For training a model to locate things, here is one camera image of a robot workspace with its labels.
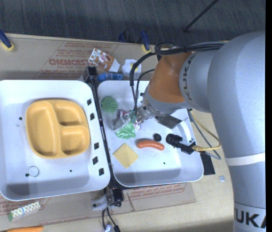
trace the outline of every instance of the small hole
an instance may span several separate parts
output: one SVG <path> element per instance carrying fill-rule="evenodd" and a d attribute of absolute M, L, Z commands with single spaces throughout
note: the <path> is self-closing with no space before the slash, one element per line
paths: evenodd
<path fill-rule="evenodd" d="M 95 165 L 98 162 L 98 157 L 93 158 L 93 165 Z"/>
<path fill-rule="evenodd" d="M 103 175 L 105 172 L 103 170 L 103 168 L 99 169 L 99 176 Z"/>

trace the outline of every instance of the black object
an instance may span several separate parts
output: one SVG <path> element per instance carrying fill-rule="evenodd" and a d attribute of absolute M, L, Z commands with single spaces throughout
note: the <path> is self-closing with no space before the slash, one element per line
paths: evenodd
<path fill-rule="evenodd" d="M 157 55 L 157 54 L 156 54 L 156 57 L 157 57 L 157 60 L 158 60 L 158 62 L 159 62 L 160 59 L 161 59 L 161 55 Z"/>
<path fill-rule="evenodd" d="M 185 28 L 183 28 L 183 31 L 186 32 L 200 17 L 204 15 L 214 4 L 216 4 L 218 0 L 214 0 L 211 2 L 194 20 L 191 21 Z"/>
<path fill-rule="evenodd" d="M 129 73 L 129 85 L 131 86 L 131 91 L 132 91 L 132 95 L 133 95 L 133 98 L 134 98 L 134 103 L 135 103 L 135 106 L 134 106 L 134 111 L 135 111 L 135 116 L 137 116 L 137 97 L 135 93 L 135 90 L 134 90 L 134 73 L 135 73 L 135 70 L 136 68 L 147 58 L 149 58 L 150 56 L 153 56 L 153 55 L 156 55 L 155 53 L 152 53 L 152 52 L 149 52 L 145 55 L 143 55 L 137 62 L 135 62 L 133 65 L 132 65 L 132 68 L 130 70 L 130 73 Z"/>
<path fill-rule="evenodd" d="M 169 133 L 166 137 L 166 142 L 169 143 L 170 145 L 172 145 L 173 147 L 176 148 L 180 148 L 182 152 L 187 153 L 187 154 L 191 154 L 194 152 L 194 150 L 192 149 L 192 146 L 196 145 L 195 142 L 191 143 L 189 146 L 184 145 L 182 143 L 180 143 L 183 140 L 182 137 L 178 136 L 178 135 L 174 135 Z"/>
<path fill-rule="evenodd" d="M 205 154 L 200 154 L 200 157 L 203 164 L 203 175 L 215 174 L 212 158 Z"/>
<path fill-rule="evenodd" d="M 149 72 L 153 72 L 154 70 L 155 70 L 155 69 L 148 70 L 148 71 L 142 73 L 142 74 L 139 76 L 138 81 L 137 81 L 137 86 L 136 86 L 136 93 L 135 93 L 136 98 L 138 97 L 138 93 L 139 93 L 139 83 L 140 83 L 141 78 L 142 78 L 145 74 L 148 74 Z"/>
<path fill-rule="evenodd" d="M 182 122 L 182 120 L 171 115 L 155 116 L 155 119 L 159 124 L 169 129 L 173 129 L 175 126 Z"/>
<path fill-rule="evenodd" d="M 102 216 L 102 226 L 103 226 L 103 229 L 106 230 L 106 225 L 105 225 L 105 222 L 104 222 L 105 211 L 107 211 L 108 216 L 109 216 L 111 222 L 112 222 L 113 225 L 114 225 L 113 228 L 114 228 L 115 232 L 121 232 L 121 231 L 120 231 L 120 228 L 116 225 L 116 223 L 113 221 L 112 217 L 110 216 L 109 207 L 105 208 L 105 209 L 102 211 L 102 215 L 101 215 L 101 216 Z"/>
<path fill-rule="evenodd" d="M 158 133 L 155 133 L 154 134 L 154 140 L 157 141 L 157 142 L 161 141 L 161 135 L 159 135 Z"/>
<path fill-rule="evenodd" d="M 178 135 L 174 135 L 174 134 L 168 134 L 166 137 L 166 142 L 169 143 L 170 145 L 176 147 L 176 148 L 181 148 L 181 151 L 187 154 L 191 154 L 194 152 L 194 150 L 192 149 L 192 146 L 196 145 L 195 141 L 190 144 L 189 146 L 184 145 L 182 143 L 180 143 L 183 140 L 182 137 L 178 136 Z M 201 152 L 200 153 L 200 157 L 201 157 L 201 161 L 203 164 L 203 175 L 210 175 L 210 174 L 215 174 L 214 171 L 214 167 L 213 167 L 213 163 L 212 163 L 212 159 L 210 156 L 203 154 Z"/>
<path fill-rule="evenodd" d="M 101 134 L 102 134 L 103 144 L 105 146 L 105 151 L 106 151 L 106 156 L 107 156 L 108 166 L 109 166 L 110 176 L 111 176 L 108 187 L 112 190 L 113 200 L 111 203 L 109 203 L 109 205 L 117 205 L 117 204 L 120 204 L 124 200 L 124 194 L 123 194 L 123 191 L 120 188 L 118 182 L 115 180 L 115 176 L 114 176 L 113 169 L 112 169 L 111 158 L 110 158 L 110 153 L 109 153 L 109 149 L 108 149 L 108 142 L 106 139 L 106 132 L 105 132 L 105 128 L 103 125 L 103 119 L 101 116 L 101 109 L 100 109 L 99 99 L 98 99 L 98 95 L 97 95 L 97 86 L 96 86 L 96 78 L 98 76 L 97 70 L 96 70 L 96 67 L 88 66 L 87 68 L 88 68 L 89 76 L 86 80 L 86 83 L 89 84 L 92 89 L 92 93 L 93 93 L 93 97 L 94 97 L 94 101 L 95 101 L 95 107 L 96 107 L 96 111 L 97 111 L 97 115 L 98 115 L 98 121 L 100 124 L 100 130 L 101 130 Z"/>
<path fill-rule="evenodd" d="M 184 52 L 194 52 L 194 51 L 211 51 L 211 50 L 218 50 L 220 49 L 225 42 L 208 42 L 208 43 L 199 43 L 199 44 L 193 44 L 193 45 L 186 45 L 182 47 L 178 47 L 174 45 L 173 43 L 168 42 L 161 42 L 154 46 L 155 54 L 160 56 L 170 56 L 175 54 L 180 54 Z M 164 46 L 170 46 L 173 45 L 174 47 L 166 49 Z"/>

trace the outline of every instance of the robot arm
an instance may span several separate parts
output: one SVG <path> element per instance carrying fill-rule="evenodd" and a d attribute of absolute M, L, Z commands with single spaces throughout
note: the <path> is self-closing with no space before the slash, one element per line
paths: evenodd
<path fill-rule="evenodd" d="M 162 57 L 143 101 L 165 115 L 180 108 L 212 113 L 233 185 L 233 231 L 266 231 L 265 32 L 219 50 Z"/>

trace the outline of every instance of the blue clamp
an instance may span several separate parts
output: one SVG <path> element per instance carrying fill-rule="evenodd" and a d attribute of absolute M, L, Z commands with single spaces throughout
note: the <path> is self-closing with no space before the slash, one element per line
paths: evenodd
<path fill-rule="evenodd" d="M 97 81 L 103 82 L 107 80 L 122 80 L 124 76 L 122 74 L 115 73 L 103 73 L 97 77 Z"/>
<path fill-rule="evenodd" d="M 142 30 L 141 33 L 141 38 L 143 41 L 143 45 L 147 51 L 150 50 L 150 41 L 149 41 L 149 35 L 146 33 L 146 31 Z"/>
<path fill-rule="evenodd" d="M 12 51 L 14 48 L 14 44 L 12 44 L 7 38 L 6 34 L 0 29 L 0 40 L 1 46 L 5 48 L 7 51 Z"/>

